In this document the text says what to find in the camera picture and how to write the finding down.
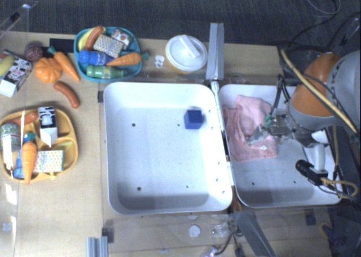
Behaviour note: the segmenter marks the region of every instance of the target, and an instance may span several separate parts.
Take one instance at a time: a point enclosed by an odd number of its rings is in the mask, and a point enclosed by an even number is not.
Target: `blue cube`
[[[199,129],[203,124],[202,112],[200,110],[187,110],[184,115],[186,129]]]

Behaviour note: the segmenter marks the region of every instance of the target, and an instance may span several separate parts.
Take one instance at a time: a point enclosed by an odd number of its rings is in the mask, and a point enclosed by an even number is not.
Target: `gray carpet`
[[[307,0],[37,0],[30,30],[76,34],[98,24],[124,27],[137,37],[168,39],[186,33],[202,41],[209,38],[209,23],[222,22],[225,41],[267,44],[290,41],[307,27],[331,16],[314,9]],[[312,0],[334,11],[330,0]],[[296,42],[331,46],[343,53],[359,49],[359,31],[347,45],[338,43],[353,16],[360,17],[360,0],[341,0],[340,11],[330,21],[303,34]]]

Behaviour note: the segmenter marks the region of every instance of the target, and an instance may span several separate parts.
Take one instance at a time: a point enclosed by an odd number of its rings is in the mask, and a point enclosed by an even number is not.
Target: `pink cloth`
[[[250,146],[246,141],[259,124],[264,124],[271,105],[260,98],[238,95],[235,106],[223,108],[231,159],[242,161],[276,157],[277,144],[273,136]]]

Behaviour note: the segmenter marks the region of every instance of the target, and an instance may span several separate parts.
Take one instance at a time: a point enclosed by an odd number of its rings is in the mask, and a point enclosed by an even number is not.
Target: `toy pumpkin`
[[[42,82],[55,82],[61,77],[63,69],[54,58],[42,57],[35,64],[35,76]]]

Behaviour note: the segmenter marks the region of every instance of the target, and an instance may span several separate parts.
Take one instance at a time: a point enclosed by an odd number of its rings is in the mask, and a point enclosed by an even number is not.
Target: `white tray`
[[[202,111],[198,130],[184,127]],[[121,214],[221,211],[232,190],[214,95],[198,84],[115,82],[104,92],[108,196]]]
[[[292,95],[294,88],[288,89]],[[238,94],[259,97],[273,104],[276,87],[267,85],[225,85],[220,89],[221,106],[235,107]],[[279,108],[285,109],[283,95]],[[310,162],[312,150],[306,150]],[[296,161],[306,159],[302,146],[295,140],[287,140],[278,145],[278,155],[273,159],[256,159],[243,162],[231,160],[235,185],[240,200],[249,207],[293,207],[336,204],[340,199],[332,194],[322,192],[308,182],[295,168]],[[333,172],[334,161],[329,147],[326,148],[325,169]]]

